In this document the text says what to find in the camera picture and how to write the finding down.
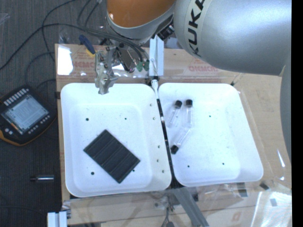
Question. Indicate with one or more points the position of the white plastic tray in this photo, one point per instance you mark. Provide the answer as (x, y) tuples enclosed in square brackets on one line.
[(213, 138), (111, 103)]

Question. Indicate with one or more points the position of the clear plastic bottle black cap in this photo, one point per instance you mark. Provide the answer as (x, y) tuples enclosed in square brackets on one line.
[(174, 115), (188, 115), (181, 139)]

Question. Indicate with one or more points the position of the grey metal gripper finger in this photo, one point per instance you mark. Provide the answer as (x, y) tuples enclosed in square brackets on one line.
[(111, 75), (100, 79)]

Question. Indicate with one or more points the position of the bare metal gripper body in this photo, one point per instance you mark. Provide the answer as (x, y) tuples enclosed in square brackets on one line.
[(129, 59)]

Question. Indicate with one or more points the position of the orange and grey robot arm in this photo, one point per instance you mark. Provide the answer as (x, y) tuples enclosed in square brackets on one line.
[(232, 27)]

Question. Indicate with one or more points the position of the black ribbed flat panel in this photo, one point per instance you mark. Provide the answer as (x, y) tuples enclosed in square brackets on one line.
[(111, 156)]

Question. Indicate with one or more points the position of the black cylinder on white bracket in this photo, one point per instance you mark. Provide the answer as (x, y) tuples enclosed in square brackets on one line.
[(156, 55)]

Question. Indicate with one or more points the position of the brown cardboard board red print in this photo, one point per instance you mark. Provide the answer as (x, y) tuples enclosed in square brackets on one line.
[(265, 117)]

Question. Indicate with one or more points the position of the thin black and white rod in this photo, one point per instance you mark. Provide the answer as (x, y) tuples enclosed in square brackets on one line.
[(163, 126)]

